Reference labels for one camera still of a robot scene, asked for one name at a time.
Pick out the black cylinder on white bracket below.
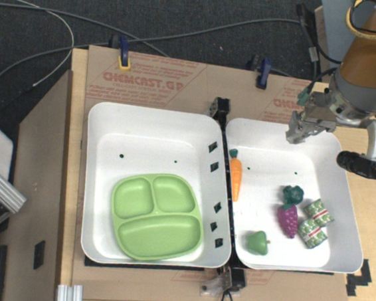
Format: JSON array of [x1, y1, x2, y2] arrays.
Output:
[[334, 117, 376, 179]]

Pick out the black block with thin wires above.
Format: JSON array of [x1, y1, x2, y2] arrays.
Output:
[[200, 263, 249, 300], [207, 96, 232, 122]]

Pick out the orange carrot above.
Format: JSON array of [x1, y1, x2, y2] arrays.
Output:
[[223, 148, 245, 203]]

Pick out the thin black rod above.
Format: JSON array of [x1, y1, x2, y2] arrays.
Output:
[[204, 111, 253, 269]]

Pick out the green divided plate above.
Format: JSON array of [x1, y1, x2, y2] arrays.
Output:
[[105, 167, 210, 268]]

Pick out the purple grapes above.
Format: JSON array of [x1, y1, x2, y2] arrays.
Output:
[[274, 202, 301, 240]]

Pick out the green pepper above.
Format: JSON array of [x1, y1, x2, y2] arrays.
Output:
[[245, 229, 272, 256]]

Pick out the green and red can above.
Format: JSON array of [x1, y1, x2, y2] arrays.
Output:
[[302, 197, 336, 229], [295, 217, 330, 251]]

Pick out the white plastic tray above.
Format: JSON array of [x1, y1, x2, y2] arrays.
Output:
[[72, 100, 246, 278], [211, 116, 376, 281]]

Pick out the brown cardboard board red print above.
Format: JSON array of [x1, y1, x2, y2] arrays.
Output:
[[62, 44, 374, 301]]

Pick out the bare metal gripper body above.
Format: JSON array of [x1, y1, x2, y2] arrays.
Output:
[[297, 86, 366, 137]]

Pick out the green broccoli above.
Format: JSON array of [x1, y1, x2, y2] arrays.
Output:
[[281, 184, 306, 206]]

